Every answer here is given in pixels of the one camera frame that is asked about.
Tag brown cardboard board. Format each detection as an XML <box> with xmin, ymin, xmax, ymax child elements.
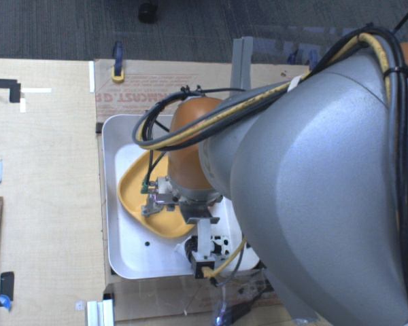
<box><xmin>94</xmin><ymin>58</ymin><xmax>310</xmax><ymax>321</ymax></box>

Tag white plastic tray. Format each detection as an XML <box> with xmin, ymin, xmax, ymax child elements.
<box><xmin>101</xmin><ymin>113</ymin><xmax>261</xmax><ymax>280</ymax></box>

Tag yellow divided plate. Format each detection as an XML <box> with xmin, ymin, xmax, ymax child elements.
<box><xmin>117</xmin><ymin>149</ymin><xmax>197</xmax><ymax>240</ymax></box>

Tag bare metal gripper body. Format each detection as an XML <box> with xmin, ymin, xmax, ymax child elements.
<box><xmin>154</xmin><ymin>176</ymin><xmax>184</xmax><ymax>213</ymax></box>

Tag black and white spotted carton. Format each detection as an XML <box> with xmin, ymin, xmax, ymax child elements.
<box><xmin>210</xmin><ymin>234</ymin><xmax>231</xmax><ymax>259</ymax></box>

